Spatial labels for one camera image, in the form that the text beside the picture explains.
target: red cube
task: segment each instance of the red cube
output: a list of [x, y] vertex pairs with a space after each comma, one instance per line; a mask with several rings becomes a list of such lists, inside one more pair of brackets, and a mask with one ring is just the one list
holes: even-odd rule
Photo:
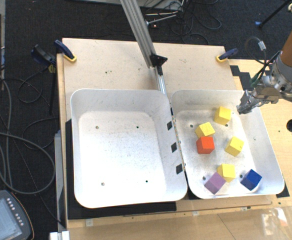
[[210, 154], [215, 149], [214, 140], [211, 136], [202, 136], [196, 141], [198, 154]]

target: device screen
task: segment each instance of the device screen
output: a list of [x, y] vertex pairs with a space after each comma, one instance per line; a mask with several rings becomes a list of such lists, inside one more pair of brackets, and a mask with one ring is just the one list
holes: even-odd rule
[[10, 240], [18, 237], [22, 231], [9, 210], [5, 199], [0, 199], [0, 240]]

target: gray device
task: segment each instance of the gray device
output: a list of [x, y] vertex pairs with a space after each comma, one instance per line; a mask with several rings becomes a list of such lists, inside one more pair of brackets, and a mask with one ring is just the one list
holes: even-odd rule
[[33, 231], [31, 225], [17, 198], [0, 190], [0, 240], [27, 240]]

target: block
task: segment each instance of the block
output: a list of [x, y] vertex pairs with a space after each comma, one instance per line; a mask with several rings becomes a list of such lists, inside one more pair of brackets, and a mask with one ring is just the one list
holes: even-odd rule
[[195, 133], [197, 135], [198, 138], [202, 137], [202, 136], [212, 136], [215, 133], [214, 128], [212, 127], [210, 122], [205, 122], [200, 124], [196, 130]]
[[231, 182], [236, 178], [235, 166], [233, 164], [222, 163], [218, 168], [217, 172], [224, 178], [226, 182]]
[[211, 136], [202, 136], [196, 141], [198, 154], [210, 154], [215, 149], [214, 139]]
[[249, 172], [242, 178], [241, 184], [243, 184], [249, 190], [253, 190], [260, 183], [262, 176], [260, 176], [256, 171], [250, 169]]
[[226, 180], [217, 172], [215, 172], [204, 186], [215, 195], [222, 188], [225, 182]]
[[243, 149], [244, 141], [237, 137], [232, 137], [230, 141], [227, 143], [225, 151], [234, 157], [236, 157]]
[[220, 125], [226, 125], [232, 117], [232, 111], [226, 107], [220, 106], [215, 111], [214, 122]]

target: black bracket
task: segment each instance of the black bracket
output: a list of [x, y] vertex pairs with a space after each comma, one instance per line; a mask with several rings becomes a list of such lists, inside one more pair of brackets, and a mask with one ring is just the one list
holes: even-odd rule
[[163, 75], [162, 65], [167, 61], [167, 58], [156, 54], [152, 54], [150, 55], [150, 61], [153, 67], [157, 67], [158, 75], [162, 76]]

